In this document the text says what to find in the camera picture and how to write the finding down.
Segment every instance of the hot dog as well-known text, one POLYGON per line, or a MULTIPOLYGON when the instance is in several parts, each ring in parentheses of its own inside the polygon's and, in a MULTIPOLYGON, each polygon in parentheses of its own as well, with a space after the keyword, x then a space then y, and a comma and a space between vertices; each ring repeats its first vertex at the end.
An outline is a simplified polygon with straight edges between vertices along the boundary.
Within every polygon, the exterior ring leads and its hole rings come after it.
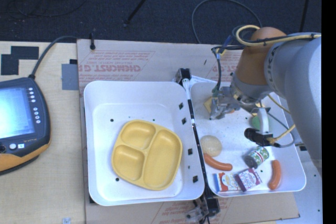
POLYGON ((203 156, 204 156, 205 163, 211 166, 212 168, 215 168, 221 171, 231 171, 232 170, 232 164, 230 163, 221 163, 219 161, 216 161, 214 158, 212 158, 207 153, 204 153, 203 156))
POLYGON ((280 184, 280 180, 281 180, 281 166, 280 162, 277 159, 275 159, 272 161, 272 178, 268 183, 268 187, 270 189, 276 189, 280 184))

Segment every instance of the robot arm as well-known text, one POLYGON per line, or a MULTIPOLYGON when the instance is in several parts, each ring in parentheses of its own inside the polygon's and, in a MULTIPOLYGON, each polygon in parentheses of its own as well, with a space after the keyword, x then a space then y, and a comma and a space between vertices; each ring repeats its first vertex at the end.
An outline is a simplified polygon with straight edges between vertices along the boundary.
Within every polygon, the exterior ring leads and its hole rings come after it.
POLYGON ((258 28, 253 42, 237 39, 244 48, 230 87, 222 87, 212 100, 211 119, 220 119, 229 108, 251 111, 269 93, 286 99, 291 117, 310 157, 322 176, 321 144, 321 35, 285 35, 258 28))

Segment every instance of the green can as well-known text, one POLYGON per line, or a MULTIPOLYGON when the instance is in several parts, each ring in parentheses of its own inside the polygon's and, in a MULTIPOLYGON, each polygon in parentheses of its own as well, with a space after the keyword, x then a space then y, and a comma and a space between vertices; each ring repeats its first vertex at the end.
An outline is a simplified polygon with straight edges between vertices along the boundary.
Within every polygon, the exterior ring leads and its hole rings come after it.
POLYGON ((253 151, 244 157, 244 161, 249 168, 257 169, 269 157, 265 147, 257 146, 253 151))

